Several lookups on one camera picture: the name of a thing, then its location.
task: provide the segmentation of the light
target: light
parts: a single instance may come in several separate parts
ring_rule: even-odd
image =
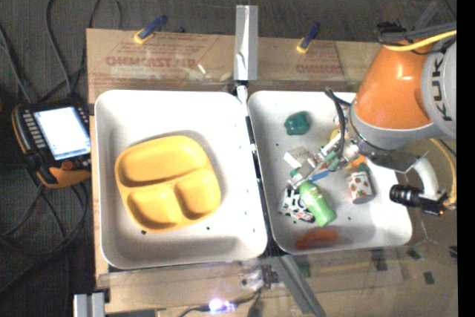
[[[221,301],[219,298],[213,298],[208,306],[211,314],[234,312],[236,310],[235,304],[230,303],[229,301]]]

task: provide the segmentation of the yellow plate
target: yellow plate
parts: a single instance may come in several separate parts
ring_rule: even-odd
[[[115,177],[128,213],[147,232],[198,222],[221,202],[208,156],[186,136],[161,137],[127,148],[116,160]]]

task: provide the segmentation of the metal bracket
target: metal bracket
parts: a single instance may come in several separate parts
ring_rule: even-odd
[[[302,314],[314,314],[317,317],[326,317],[323,307],[318,302],[309,284],[305,281],[294,258],[285,255],[275,258],[266,258],[264,263],[270,264],[287,290],[294,298]]]
[[[104,293],[74,295],[73,311],[74,317],[105,317]]]
[[[235,81],[258,78],[258,7],[236,7]]]

